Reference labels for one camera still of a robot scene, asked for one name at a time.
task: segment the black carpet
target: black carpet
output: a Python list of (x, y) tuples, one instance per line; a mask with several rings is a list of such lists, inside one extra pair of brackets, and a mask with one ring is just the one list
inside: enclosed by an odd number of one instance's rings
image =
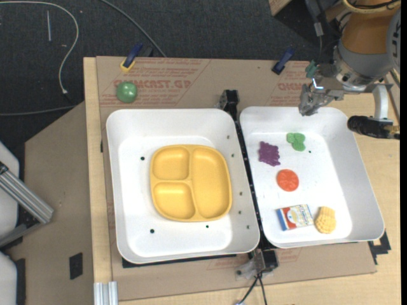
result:
[[(83, 101), (83, 57), (125, 56), (135, 43), (153, 46), (121, 13), (99, 0), (43, 1), (68, 10), (78, 21), (79, 39), (62, 69), (76, 31), (72, 18), (50, 5), (0, 3), (0, 141), (13, 150), (68, 110), (30, 116), (4, 116), (69, 107)], [(119, 7), (157, 43), (168, 57), (279, 59), (294, 47), (296, 60), (318, 55), (311, 19), (301, 9), (302, 28), (293, 30), (296, 15), (272, 17), (268, 0), (107, 0)], [(47, 14), (50, 16), (51, 41)], [(161, 53), (154, 48), (153, 57)]]

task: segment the tray hinge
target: tray hinge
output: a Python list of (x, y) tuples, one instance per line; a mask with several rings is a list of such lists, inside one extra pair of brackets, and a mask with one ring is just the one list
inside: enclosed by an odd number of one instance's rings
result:
[(237, 118), (237, 104), (239, 103), (239, 101), (240, 101), (240, 99), (239, 99), (237, 90), (224, 90), (221, 95), (221, 98), (219, 99), (219, 103), (218, 103), (217, 107), (219, 109), (229, 113), (229, 115), (233, 118), (233, 120), (235, 122), (236, 133), (237, 133), (238, 141), (240, 144), (240, 150), (242, 152), (242, 156), (243, 156), (243, 160), (244, 160), (244, 166), (246, 169), (247, 179), (249, 181), (254, 209), (256, 211), (256, 217), (258, 220), (258, 225), (259, 225), (259, 230), (260, 230), (259, 248), (261, 250), (270, 250), (270, 249), (275, 248), (275, 246), (272, 245), (265, 237), (263, 225), (261, 223), (260, 211), (259, 211), (259, 206), (257, 204), (256, 192), (254, 190), (254, 183), (253, 183), (253, 177), (252, 177), (252, 172), (251, 172), (250, 163), (249, 163), (249, 157), (247, 155), (247, 149), (246, 149), (246, 144), (244, 141), (243, 131), (242, 131), (242, 128), (240, 127), (240, 123)]
[(119, 297), (117, 291), (117, 281), (109, 283), (97, 282), (93, 284), (93, 304), (94, 305), (118, 305)]

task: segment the yellow divided plate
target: yellow divided plate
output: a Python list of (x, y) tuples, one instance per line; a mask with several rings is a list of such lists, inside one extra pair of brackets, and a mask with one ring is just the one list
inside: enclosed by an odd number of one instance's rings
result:
[(150, 165), (150, 184), (157, 211), (172, 220), (216, 220), (231, 207), (226, 160), (214, 148), (173, 145), (157, 150)]

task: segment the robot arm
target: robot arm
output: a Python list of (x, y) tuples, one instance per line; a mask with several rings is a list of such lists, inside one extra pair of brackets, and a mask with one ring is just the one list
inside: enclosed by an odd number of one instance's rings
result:
[(299, 111), (310, 116), (333, 100), (343, 100), (344, 94), (373, 93), (375, 116), (352, 116), (349, 129), (371, 137), (399, 139), (399, 128), (387, 119), (391, 85), (376, 82), (393, 69), (400, 71), (401, 0), (343, 3), (352, 14), (334, 47), (333, 62), (308, 66), (312, 83), (302, 89)]

